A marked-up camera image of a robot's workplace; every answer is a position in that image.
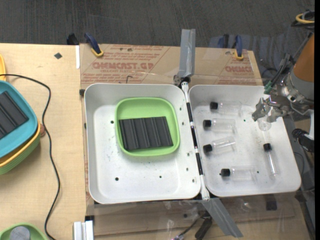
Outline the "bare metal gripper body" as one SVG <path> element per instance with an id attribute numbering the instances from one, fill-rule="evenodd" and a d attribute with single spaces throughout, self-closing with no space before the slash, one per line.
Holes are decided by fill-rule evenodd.
<path id="1" fill-rule="evenodd" d="M 268 98 L 268 105 L 284 113 L 306 115 L 313 110 L 313 100 L 305 97 L 291 85 L 276 84 Z"/>

